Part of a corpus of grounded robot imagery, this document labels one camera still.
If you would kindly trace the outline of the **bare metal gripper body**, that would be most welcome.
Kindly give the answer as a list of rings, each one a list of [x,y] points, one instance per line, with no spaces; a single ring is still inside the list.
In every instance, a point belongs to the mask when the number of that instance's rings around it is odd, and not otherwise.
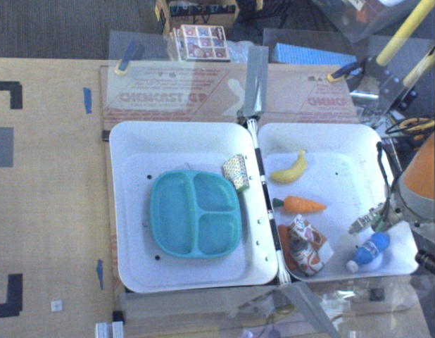
[[[380,203],[370,213],[372,214],[372,227],[393,227],[403,219],[403,212],[400,208],[387,206],[384,203]]]

